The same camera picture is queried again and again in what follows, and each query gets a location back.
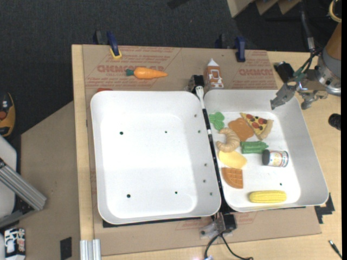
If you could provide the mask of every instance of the white tray with toy food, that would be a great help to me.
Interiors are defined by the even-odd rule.
[[[102,218],[128,224],[212,216],[224,202],[240,212],[324,203],[325,179],[298,101],[271,110],[274,97],[274,90],[208,91],[211,140],[190,92],[96,93],[91,115]],[[240,142],[228,127],[238,118],[256,118],[247,126],[257,122],[261,132],[251,132],[264,139],[252,134]],[[255,146],[244,154],[248,142]],[[285,165],[264,165],[265,148],[287,152]]]
[[[235,211],[320,205],[328,198],[326,182],[298,100],[292,99],[285,106],[271,110],[270,99],[275,93],[274,90],[210,90],[204,97],[212,121],[216,113],[221,114],[223,127],[238,131],[235,124],[244,120],[246,131],[253,125],[258,129],[253,132],[261,135],[244,136],[246,140],[240,141],[233,152],[223,152],[219,147],[223,149],[223,144],[227,143],[226,135],[211,125],[224,198]],[[250,153],[243,153],[243,145],[248,144],[259,149],[252,150],[251,146]],[[287,154],[279,162],[265,165],[265,149]],[[251,194],[255,192],[260,192],[263,200],[254,202]]]

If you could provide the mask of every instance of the blue clamp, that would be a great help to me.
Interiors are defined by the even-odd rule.
[[[111,31],[106,31],[107,36],[107,43],[102,39],[101,31],[97,30],[95,31],[93,35],[93,43],[94,44],[103,44],[103,45],[110,45],[110,52],[114,59],[120,59],[121,58],[121,52],[118,48],[117,40],[115,39],[115,36]]]
[[[236,60],[238,62],[244,62],[245,59],[245,38],[244,37],[237,37],[235,39],[235,48],[237,49],[237,52],[235,53],[236,55]]]

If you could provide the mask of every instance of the toy carrot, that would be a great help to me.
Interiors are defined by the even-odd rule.
[[[151,68],[137,67],[135,70],[131,70],[131,69],[126,70],[126,76],[131,76],[131,75],[135,75],[139,79],[152,79],[152,78],[165,77],[168,74],[163,71],[159,71],[159,70],[155,70]]]

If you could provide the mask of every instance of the brown waffle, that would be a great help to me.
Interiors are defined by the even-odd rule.
[[[243,188],[242,170],[238,168],[223,167],[222,174],[224,180],[231,186],[237,189]]]

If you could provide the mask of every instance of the tin can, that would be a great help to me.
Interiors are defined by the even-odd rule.
[[[262,153],[262,163],[265,166],[285,167],[288,164],[288,152],[277,150],[264,150]]]

